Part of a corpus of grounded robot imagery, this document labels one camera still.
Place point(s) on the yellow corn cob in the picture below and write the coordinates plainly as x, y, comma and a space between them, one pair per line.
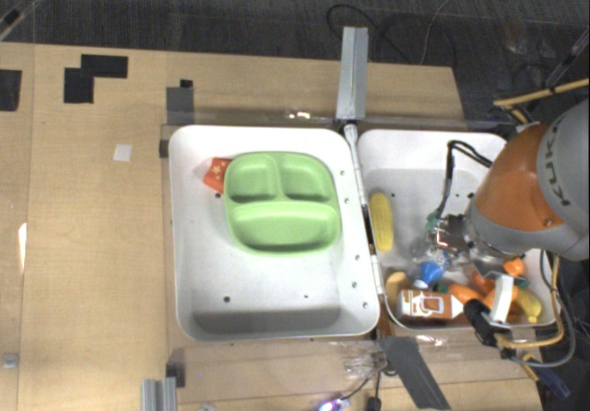
381, 220

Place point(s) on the orange and white carton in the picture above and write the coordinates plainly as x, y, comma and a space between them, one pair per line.
426, 305

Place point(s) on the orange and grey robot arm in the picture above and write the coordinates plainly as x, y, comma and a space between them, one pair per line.
521, 188

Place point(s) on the white plastic tray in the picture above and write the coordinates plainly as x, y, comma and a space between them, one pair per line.
276, 289
405, 160

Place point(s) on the black cylinder on white bracket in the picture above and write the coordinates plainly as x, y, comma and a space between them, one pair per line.
503, 296

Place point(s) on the red packet with yellow stars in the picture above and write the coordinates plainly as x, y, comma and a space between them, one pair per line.
215, 172

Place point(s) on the blue cone-shaped toy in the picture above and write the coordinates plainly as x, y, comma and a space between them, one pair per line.
431, 271

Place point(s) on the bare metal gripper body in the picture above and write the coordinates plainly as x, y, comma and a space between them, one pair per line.
454, 236

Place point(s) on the beige bread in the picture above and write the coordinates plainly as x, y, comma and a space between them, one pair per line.
395, 282

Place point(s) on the green divided plate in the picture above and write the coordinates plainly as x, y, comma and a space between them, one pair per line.
281, 220

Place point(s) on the yellow banana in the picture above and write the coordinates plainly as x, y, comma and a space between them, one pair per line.
530, 303

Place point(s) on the orange carrot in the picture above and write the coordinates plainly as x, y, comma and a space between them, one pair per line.
463, 292

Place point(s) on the small orange round toy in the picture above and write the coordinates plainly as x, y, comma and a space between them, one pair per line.
514, 266

